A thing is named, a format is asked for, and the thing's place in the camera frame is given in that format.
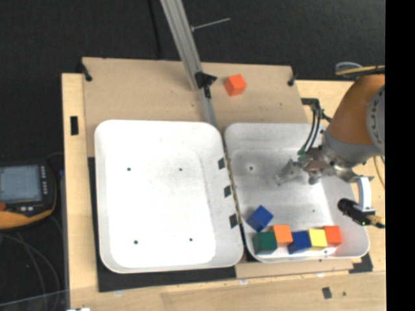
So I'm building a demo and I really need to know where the white plastic tray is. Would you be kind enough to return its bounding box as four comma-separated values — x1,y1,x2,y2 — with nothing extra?
223,122,371,264
93,119,245,275

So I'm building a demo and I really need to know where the pale wood board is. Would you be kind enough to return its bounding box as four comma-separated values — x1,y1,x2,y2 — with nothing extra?
80,56,355,280

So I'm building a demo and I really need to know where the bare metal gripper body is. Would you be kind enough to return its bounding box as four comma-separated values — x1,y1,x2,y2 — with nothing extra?
302,150,359,182

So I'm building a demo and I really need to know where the orange cube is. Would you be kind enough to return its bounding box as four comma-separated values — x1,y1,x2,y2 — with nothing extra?
224,73,248,97
270,224,294,247
323,225,344,248

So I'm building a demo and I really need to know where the green cube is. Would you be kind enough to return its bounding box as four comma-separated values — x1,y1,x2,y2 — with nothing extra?
252,231,278,255

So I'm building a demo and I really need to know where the yellow cube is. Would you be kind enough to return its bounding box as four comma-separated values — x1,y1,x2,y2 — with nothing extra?
307,227,329,249

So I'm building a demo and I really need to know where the black cylinder on white bracket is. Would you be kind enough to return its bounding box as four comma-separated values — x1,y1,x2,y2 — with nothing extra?
337,176,377,227

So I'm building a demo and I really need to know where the blue cube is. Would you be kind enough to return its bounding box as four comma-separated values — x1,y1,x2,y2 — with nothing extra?
287,230,313,255
246,205,274,233

